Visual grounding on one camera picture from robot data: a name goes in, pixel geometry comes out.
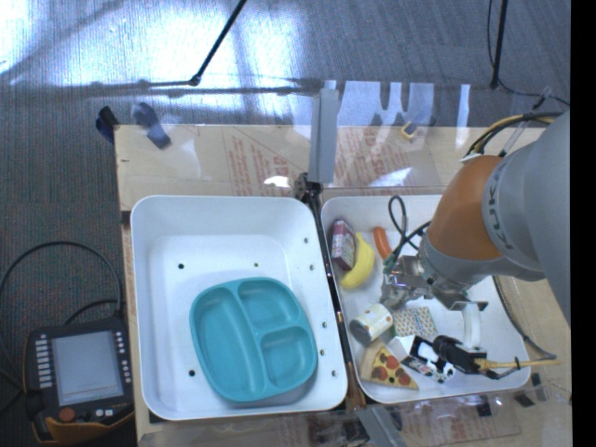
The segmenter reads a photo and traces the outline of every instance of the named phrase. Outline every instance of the teal divided plate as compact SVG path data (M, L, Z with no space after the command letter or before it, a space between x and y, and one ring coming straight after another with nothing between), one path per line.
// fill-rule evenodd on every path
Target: teal divided plate
M317 367L305 312L294 293L272 278L243 278L202 291L191 306L190 329L207 380L227 400L289 392Z

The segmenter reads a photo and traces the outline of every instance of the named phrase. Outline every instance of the carrot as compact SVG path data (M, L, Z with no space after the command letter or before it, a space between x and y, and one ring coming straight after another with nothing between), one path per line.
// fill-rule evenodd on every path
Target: carrot
M374 235L374 245L376 245L376 249L379 251L379 255L384 260L387 258L393 250L389 246L389 241L387 240L387 233L385 228L383 227L375 227L372 231Z

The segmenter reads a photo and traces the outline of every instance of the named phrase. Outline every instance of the white tray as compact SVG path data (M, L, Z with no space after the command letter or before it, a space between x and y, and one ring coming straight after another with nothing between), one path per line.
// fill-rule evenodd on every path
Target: white tray
M429 221L435 212L440 196L403 196L403 201L408 214L408 229L414 230L419 225ZM328 200L322 208L321 219L326 236L332 232L332 224L336 219L344 219L357 232L362 232L375 251L375 267L371 277L366 283L352 291L347 291L339 285L339 279L344 273L342 269L332 264L333 276L336 280L340 305L344 313L345 325L357 317L364 309L378 302L381 296L382 260L374 245L373 229L376 226L384 227L387 238L392 247L397 246L400 234L395 229L389 218L389 196L339 196ZM395 201L393 211L398 222L401 220L400 204ZM410 246L403 254L415 254ZM488 306L481 312L481 347L487 350L487 358L495 361L528 360L522 338L510 323L507 314L501 305L491 278L487 278L474 286L468 293L472 300L487 301ZM446 334L462 340L464 337L463 317L460 312L448 311L437 300L419 299L411 301L408 306L427 306L437 326L438 334ZM358 366L358 361L364 346L348 331L349 347ZM373 400L381 403L398 403L413 400L429 400L448 396L477 394L503 389L514 389L524 385L529 376L530 368L523 368L501 379L489 379L479 374L463 374L456 372L444 384L438 384L432 379L410 368L408 373L419 385L419 390L382 386L359 378L362 390Z
M289 197L149 196L132 210L131 234L142 395L153 413L176 421L321 411L342 402L345 362L315 220L305 204ZM277 279L296 295L318 364L292 393L234 403L201 370L189 311L208 287L250 277Z

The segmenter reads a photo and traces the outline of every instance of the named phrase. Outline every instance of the button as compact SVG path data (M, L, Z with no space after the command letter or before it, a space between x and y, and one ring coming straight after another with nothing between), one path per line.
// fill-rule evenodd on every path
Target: button
M76 417L75 409L72 407L63 407L58 413L58 418L62 422L73 422Z

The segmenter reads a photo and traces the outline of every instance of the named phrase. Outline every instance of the wooden table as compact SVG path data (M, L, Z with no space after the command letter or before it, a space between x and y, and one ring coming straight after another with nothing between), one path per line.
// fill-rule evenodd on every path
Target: wooden table
M140 126L115 127L115 163L122 217L126 294L137 439L140 445L227 446L242 444L310 445L313 422L332 431L344 413L281 415L217 422L150 422L142 398L133 254L129 213L144 196L290 196L289 187L265 184L295 181L307 172L309 141L306 127L164 125L171 145L158 149ZM478 128L420 128L411 141L400 128L339 128L333 191L352 195L442 192L461 167L459 159L484 131ZM542 129L526 129L513 149L534 141ZM494 138L496 154L508 136ZM455 410L459 400L430 401L431 414L405 415L402 437L407 445L529 446L573 444L571 407L571 331L543 280L529 283L501 279L515 318L537 345L557 354L559 365L532 368L541 384L528 383L521 392L502 394L503 410L489 421L482 417L444 420L441 412ZM528 347L531 358L538 355Z

